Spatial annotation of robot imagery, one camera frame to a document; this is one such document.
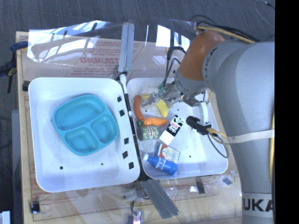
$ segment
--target green can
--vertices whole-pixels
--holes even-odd
[[[159,136],[158,127],[156,125],[142,126],[137,129],[137,137],[142,140],[155,140]]]

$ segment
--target small box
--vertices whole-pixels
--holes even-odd
[[[182,127],[184,121],[175,115],[170,121],[168,127],[163,131],[159,139],[164,143],[169,145],[174,137],[178,134],[180,128]]]
[[[178,164],[180,152],[175,148],[169,147],[166,144],[160,144],[158,147],[157,156],[164,158],[168,161]]]

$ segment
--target divided blue plate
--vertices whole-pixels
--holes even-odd
[[[101,99],[83,95],[59,106],[53,124],[75,154],[89,155],[113,142],[119,134],[115,117]]]

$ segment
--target brown sausage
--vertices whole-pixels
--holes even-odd
[[[143,120],[143,114],[141,113],[140,110],[140,103],[141,103],[141,96],[136,95],[134,99],[134,113],[136,115],[136,118],[141,121]]]

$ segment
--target gray carpet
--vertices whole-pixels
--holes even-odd
[[[273,41],[275,10],[256,0],[0,0],[0,66],[11,59],[10,45],[16,31],[58,28],[88,20],[123,23],[135,21],[145,26],[154,19],[189,21],[195,15],[206,16],[218,25],[237,28],[261,41]],[[275,6],[275,0],[264,0]],[[194,17],[192,21],[209,21]],[[136,39],[144,39],[136,31]],[[7,94],[8,77],[0,77],[0,212],[12,210],[12,147],[10,121],[18,109],[16,76]]]

